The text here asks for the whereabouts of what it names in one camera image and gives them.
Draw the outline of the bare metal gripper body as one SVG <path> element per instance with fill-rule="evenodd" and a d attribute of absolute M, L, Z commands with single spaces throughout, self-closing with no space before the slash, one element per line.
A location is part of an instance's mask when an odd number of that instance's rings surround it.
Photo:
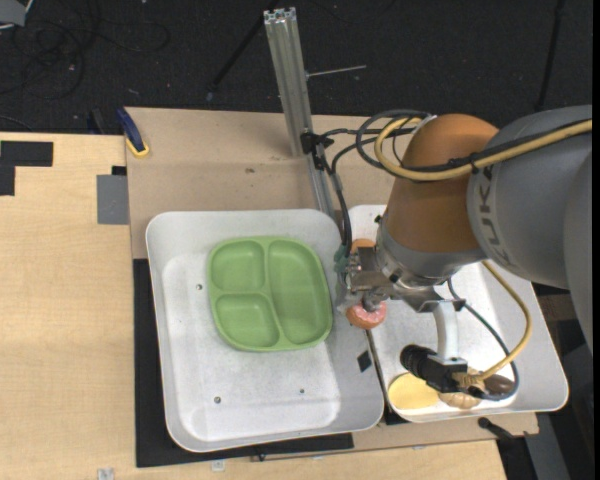
<path fill-rule="evenodd" d="M 352 253 L 341 275 L 336 308 L 361 305 L 364 295 L 385 292 L 418 313 L 432 312 L 443 301 L 436 288 L 463 266 L 451 253 L 414 251 L 402 246 L 361 247 Z"/>

